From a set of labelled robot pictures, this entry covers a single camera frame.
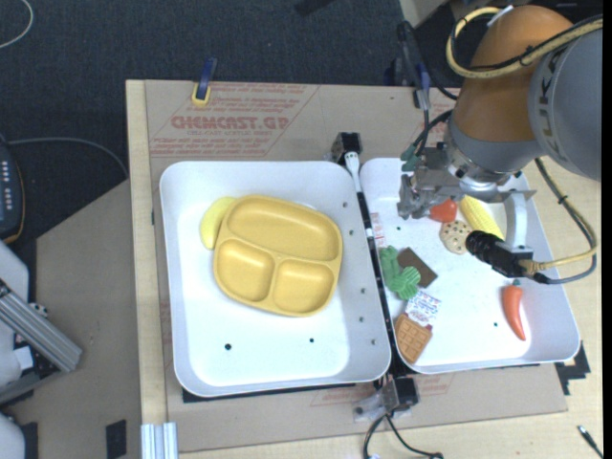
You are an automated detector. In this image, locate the green broccoli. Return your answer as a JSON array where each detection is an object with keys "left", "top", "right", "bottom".
[{"left": 379, "top": 245, "right": 423, "bottom": 301}]

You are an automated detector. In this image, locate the orange waffle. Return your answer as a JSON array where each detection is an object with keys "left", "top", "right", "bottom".
[{"left": 393, "top": 314, "right": 434, "bottom": 365}]

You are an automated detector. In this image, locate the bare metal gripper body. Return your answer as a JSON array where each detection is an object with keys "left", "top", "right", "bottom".
[{"left": 411, "top": 146, "right": 514, "bottom": 206}]

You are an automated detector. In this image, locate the yellow corn cob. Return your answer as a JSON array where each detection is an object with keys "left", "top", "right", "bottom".
[{"left": 458, "top": 194, "right": 506, "bottom": 241}]

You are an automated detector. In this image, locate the white plastic tray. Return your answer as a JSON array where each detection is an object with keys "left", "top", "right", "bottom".
[
  {"left": 159, "top": 160, "right": 393, "bottom": 398},
  {"left": 358, "top": 156, "right": 582, "bottom": 375}
]

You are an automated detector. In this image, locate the yellow divided plate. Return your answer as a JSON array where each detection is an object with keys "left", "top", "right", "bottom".
[{"left": 211, "top": 193, "right": 345, "bottom": 318}]

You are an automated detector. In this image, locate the white packet red blue print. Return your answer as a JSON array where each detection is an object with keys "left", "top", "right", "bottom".
[{"left": 404, "top": 289, "right": 443, "bottom": 330}]

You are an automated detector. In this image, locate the beige chocolate chip biscuit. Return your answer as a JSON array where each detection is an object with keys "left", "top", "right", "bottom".
[{"left": 439, "top": 219, "right": 474, "bottom": 256}]

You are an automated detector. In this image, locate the brown cardboard board red print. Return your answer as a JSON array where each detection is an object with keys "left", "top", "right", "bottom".
[{"left": 142, "top": 79, "right": 570, "bottom": 453}]

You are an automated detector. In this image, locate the thin black and white rod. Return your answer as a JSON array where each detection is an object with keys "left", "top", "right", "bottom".
[{"left": 343, "top": 151, "right": 399, "bottom": 378}]

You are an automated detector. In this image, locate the red tomato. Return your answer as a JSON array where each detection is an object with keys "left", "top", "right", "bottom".
[{"left": 428, "top": 198, "right": 459, "bottom": 224}]

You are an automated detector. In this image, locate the yellow banana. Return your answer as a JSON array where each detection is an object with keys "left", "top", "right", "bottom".
[{"left": 198, "top": 196, "right": 237, "bottom": 251}]

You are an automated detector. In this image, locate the orange carrot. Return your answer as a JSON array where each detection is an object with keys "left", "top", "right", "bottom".
[{"left": 501, "top": 278, "right": 528, "bottom": 342}]

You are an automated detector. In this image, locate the black cylinder on white bracket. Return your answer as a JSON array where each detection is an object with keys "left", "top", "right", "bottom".
[{"left": 465, "top": 187, "right": 537, "bottom": 279}]

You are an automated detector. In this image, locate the brown chocolate bar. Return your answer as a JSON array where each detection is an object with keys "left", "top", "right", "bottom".
[{"left": 397, "top": 247, "right": 440, "bottom": 289}]

